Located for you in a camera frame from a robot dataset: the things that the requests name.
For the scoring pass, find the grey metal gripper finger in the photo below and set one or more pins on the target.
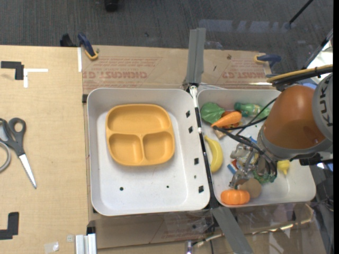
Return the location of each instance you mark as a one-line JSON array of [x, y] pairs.
[[243, 152], [239, 178]]

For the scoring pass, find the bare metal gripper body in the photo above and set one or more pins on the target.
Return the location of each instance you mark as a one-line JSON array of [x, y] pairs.
[[263, 167]]

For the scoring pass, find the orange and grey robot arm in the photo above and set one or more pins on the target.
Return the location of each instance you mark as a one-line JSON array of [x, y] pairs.
[[294, 120]]

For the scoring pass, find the green grapes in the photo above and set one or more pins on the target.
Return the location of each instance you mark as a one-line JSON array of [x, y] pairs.
[[263, 179]]

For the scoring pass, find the white blue red packet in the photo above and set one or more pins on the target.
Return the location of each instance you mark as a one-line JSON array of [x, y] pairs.
[[233, 166]]

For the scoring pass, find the round tan biscuit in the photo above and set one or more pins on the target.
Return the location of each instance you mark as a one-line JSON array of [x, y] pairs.
[[253, 188]]

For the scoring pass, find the orange pumpkin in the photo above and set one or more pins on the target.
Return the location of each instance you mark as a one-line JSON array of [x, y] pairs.
[[235, 197]]

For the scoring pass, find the small yellow squeeze bottle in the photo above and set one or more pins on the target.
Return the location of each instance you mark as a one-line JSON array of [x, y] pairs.
[[284, 165]]

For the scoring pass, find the yellow banana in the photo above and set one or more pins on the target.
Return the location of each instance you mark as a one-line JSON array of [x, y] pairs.
[[216, 155]]

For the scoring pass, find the tan cracker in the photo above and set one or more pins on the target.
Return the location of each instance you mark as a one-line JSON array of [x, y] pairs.
[[219, 134]]

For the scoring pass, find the white plastic tray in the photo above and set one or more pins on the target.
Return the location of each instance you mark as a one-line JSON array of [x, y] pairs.
[[288, 189], [148, 189]]

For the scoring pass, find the orange carrot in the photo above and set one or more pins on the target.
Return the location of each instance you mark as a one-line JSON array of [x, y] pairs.
[[229, 118]]

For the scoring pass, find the green plastic bottle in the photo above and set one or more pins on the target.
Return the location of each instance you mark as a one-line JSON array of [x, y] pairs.
[[249, 109]]

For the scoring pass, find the green lettuce leaf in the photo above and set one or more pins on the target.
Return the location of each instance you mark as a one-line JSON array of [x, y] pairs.
[[211, 112]]

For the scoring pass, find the orange divided plate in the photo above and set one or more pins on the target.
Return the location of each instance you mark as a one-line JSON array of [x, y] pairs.
[[139, 126]]

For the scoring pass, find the brown cardboard board, red print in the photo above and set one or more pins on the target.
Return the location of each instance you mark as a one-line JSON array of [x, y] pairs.
[[127, 67]]

